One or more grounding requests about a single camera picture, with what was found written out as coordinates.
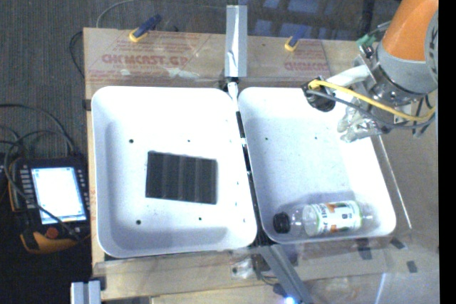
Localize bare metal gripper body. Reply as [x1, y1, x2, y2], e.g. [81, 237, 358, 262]
[356, 48, 429, 135]

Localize white plastic tray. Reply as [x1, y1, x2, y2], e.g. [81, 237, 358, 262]
[90, 85, 258, 259]
[237, 86, 397, 245]

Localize clear plastic bottle black cap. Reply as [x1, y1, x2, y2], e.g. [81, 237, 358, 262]
[272, 200, 375, 238]

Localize black ribbed rectangular pad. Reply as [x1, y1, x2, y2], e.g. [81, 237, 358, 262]
[145, 150, 219, 206]

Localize brown cardboard board red print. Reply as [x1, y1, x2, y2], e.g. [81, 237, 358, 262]
[82, 27, 414, 300]

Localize black cylinder on white bracket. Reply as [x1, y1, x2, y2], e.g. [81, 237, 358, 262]
[301, 63, 372, 113]

